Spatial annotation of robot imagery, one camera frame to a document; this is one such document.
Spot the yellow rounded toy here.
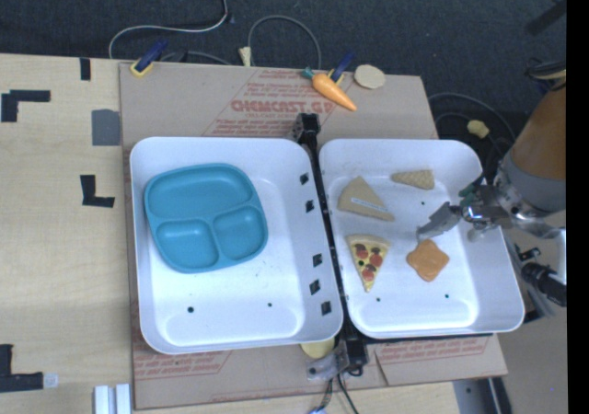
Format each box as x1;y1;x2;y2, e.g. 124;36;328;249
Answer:
299;337;336;360

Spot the blue divided plate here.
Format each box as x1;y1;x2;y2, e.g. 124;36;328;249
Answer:
143;162;270;274

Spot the pizza slice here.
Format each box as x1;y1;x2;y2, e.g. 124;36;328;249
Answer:
345;234;392;293

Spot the thin black rod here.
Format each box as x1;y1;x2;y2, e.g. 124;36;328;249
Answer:
306;129;359;344

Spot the white plastic tray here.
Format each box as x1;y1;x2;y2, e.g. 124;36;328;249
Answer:
318;138;526;340
129;135;344;355

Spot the orange carrot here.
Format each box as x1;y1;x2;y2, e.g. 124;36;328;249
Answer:
301;66;358;113

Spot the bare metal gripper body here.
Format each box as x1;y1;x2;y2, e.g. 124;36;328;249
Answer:
459;183;563;241

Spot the tan triangular bread slice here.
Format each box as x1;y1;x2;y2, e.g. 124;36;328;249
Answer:
336;175;397;224

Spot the round beige biscuit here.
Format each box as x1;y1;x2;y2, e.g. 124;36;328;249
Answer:
352;63;387;90

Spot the black cylinder on white bracket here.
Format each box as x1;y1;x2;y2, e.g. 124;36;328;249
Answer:
519;226;568;319

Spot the black block with thin wires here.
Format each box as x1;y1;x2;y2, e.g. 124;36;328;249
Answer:
343;337;370;370
293;112;322;145

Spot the brown cardboard board red print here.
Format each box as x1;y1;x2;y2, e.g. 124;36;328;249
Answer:
118;61;509;411

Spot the tan triangular waffle biscuit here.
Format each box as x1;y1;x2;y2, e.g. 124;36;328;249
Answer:
390;168;436;191

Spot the orange toast slice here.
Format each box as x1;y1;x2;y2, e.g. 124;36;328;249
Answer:
405;238;451;283

